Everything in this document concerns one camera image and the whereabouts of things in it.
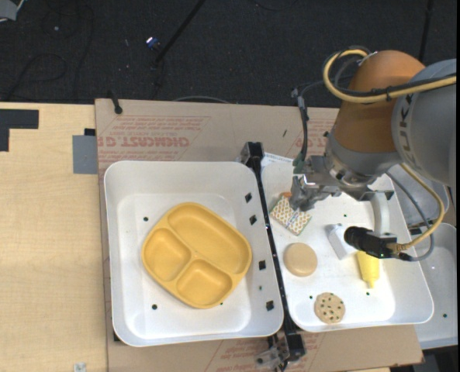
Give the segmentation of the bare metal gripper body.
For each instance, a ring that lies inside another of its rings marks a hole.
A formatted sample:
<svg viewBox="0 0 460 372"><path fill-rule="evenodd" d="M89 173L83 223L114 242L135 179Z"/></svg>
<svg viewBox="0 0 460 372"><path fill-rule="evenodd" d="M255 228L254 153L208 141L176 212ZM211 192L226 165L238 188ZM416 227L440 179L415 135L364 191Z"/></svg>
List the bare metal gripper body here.
<svg viewBox="0 0 460 372"><path fill-rule="evenodd" d="M367 157L367 154L324 154L306 159L299 154L292 162L293 177L301 177L305 189L319 188L331 197L345 193L356 201L370 201L371 167Z"/></svg>

